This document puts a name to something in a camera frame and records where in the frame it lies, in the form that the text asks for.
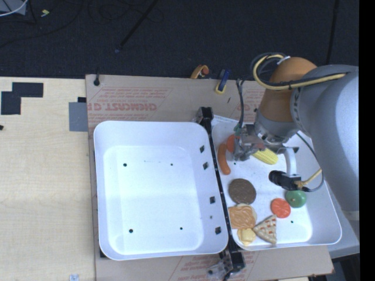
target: yellow corn cob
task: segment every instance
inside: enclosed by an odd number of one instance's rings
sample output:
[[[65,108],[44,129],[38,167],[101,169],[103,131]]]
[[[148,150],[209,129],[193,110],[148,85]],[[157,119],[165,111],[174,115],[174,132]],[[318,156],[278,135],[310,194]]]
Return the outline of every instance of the yellow corn cob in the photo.
[[[274,165],[278,161],[277,154],[268,148],[265,148],[263,151],[256,151],[253,156],[264,163],[268,163],[269,165]]]

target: tray with toy food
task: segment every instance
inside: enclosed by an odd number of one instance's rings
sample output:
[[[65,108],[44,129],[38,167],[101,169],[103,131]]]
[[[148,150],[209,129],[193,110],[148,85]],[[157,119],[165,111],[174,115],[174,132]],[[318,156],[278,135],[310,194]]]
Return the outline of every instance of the tray with toy food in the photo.
[[[222,144],[233,136],[236,124],[219,122],[213,127],[217,155],[220,149],[226,147]],[[299,147],[295,160],[302,180],[319,169],[314,155],[300,137],[293,136],[285,146]],[[225,165],[218,167],[233,239],[239,247],[257,251],[330,245],[340,240],[340,222],[325,183],[316,191],[292,193],[268,178],[270,171],[287,170],[283,154],[277,154],[274,164],[253,156],[245,161],[235,161],[228,148],[225,156]],[[320,182],[317,177],[309,187],[314,188]]]

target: toy hamburger patty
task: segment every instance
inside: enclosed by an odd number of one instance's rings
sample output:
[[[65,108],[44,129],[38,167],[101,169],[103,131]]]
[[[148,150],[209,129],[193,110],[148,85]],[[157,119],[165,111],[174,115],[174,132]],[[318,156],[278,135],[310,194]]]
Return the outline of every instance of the toy hamburger patty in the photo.
[[[231,199],[239,203],[251,204],[257,197],[257,192],[250,181],[246,179],[234,179],[229,184],[229,196]]]

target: empty white tray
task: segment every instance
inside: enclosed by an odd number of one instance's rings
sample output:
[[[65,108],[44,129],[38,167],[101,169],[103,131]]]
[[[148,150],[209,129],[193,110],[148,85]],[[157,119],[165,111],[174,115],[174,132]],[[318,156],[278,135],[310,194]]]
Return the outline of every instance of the empty white tray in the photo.
[[[237,122],[218,123],[214,126],[212,137],[216,151],[222,142],[234,133]],[[293,136],[285,146],[299,147],[296,153],[296,167],[302,180],[307,180],[318,169],[319,165],[306,144],[298,137]],[[279,160],[275,165],[268,165],[253,156],[244,162],[234,161],[233,156],[227,151],[227,162],[231,168],[229,175],[220,172],[224,196],[228,207],[236,203],[229,196],[229,184],[233,179],[244,178],[249,180],[257,191],[257,197],[251,204],[257,213],[257,224],[266,219],[271,212],[271,201],[275,198],[284,198],[282,187],[272,183],[268,175],[272,170],[287,171],[284,155],[278,155]],[[307,185],[314,189],[319,185],[321,176]],[[263,249],[290,248],[293,246],[330,245],[341,239],[342,229],[332,199],[326,184],[314,192],[306,193],[306,204],[301,208],[291,208],[287,218],[277,218],[277,244],[272,245],[259,237],[249,246],[244,246],[239,240],[237,230],[233,229],[233,238],[245,250],[258,251]]]
[[[99,242],[114,260],[221,252],[228,232],[209,137],[193,122],[94,131]]]

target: light wood surface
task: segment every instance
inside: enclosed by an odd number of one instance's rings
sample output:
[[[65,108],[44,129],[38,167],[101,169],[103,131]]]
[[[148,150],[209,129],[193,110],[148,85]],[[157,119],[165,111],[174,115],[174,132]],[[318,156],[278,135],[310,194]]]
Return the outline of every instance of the light wood surface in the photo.
[[[20,115],[0,115],[0,280],[94,280],[87,132],[69,131],[69,102],[84,80],[43,82],[43,98],[22,98]]]

